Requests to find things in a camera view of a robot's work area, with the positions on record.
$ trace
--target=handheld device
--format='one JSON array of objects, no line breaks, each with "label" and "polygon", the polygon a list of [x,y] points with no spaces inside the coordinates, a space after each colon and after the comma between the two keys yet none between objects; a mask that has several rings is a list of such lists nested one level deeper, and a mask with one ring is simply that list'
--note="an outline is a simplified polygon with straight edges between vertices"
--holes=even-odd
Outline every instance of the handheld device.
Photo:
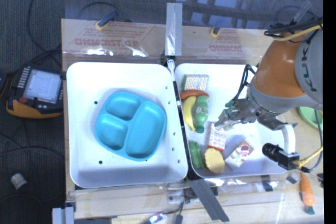
[{"label": "handheld device", "polygon": [[60,72],[37,65],[24,65],[8,90],[6,109],[21,118],[46,119],[63,112]]}]

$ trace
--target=device screen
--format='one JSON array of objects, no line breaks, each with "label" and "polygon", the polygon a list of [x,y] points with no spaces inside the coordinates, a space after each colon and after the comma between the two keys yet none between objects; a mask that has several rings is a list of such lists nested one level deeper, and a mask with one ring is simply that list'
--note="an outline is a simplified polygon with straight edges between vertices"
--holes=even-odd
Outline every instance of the device screen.
[{"label": "device screen", "polygon": [[58,74],[32,69],[23,96],[56,104],[61,82]]}]

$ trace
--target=toy carrot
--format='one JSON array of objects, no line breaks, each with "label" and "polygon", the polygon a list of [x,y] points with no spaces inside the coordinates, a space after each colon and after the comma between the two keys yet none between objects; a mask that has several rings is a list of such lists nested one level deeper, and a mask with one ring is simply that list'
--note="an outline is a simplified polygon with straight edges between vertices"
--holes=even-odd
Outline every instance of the toy carrot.
[{"label": "toy carrot", "polygon": [[308,214],[313,215],[315,214],[315,212],[312,206],[315,204],[315,197],[314,197],[314,193],[311,189],[311,186],[304,172],[301,172],[300,186],[301,186],[302,201],[306,206],[305,211]]}]

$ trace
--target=toy bottle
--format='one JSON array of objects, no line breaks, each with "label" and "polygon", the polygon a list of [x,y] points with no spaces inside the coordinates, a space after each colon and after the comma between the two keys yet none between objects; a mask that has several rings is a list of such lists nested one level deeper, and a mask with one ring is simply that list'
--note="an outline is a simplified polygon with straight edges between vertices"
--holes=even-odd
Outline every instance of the toy bottle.
[{"label": "toy bottle", "polygon": [[204,123],[208,119],[208,103],[209,98],[205,95],[200,95],[195,103],[195,120],[197,123],[196,132],[204,133]]}]

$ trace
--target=orange carrot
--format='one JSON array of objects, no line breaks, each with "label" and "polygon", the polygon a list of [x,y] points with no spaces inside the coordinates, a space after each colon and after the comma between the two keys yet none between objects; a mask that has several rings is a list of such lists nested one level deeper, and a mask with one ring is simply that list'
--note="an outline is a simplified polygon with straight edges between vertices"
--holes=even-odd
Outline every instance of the orange carrot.
[{"label": "orange carrot", "polygon": [[200,95],[205,95],[206,97],[209,97],[209,94],[205,91],[201,90],[185,90],[182,91],[180,94],[181,100],[187,99],[190,96],[196,96],[199,97]]},{"label": "orange carrot", "polygon": [[315,197],[313,190],[308,182],[304,172],[301,172],[301,193],[302,201],[306,206],[313,206],[315,204]]}]

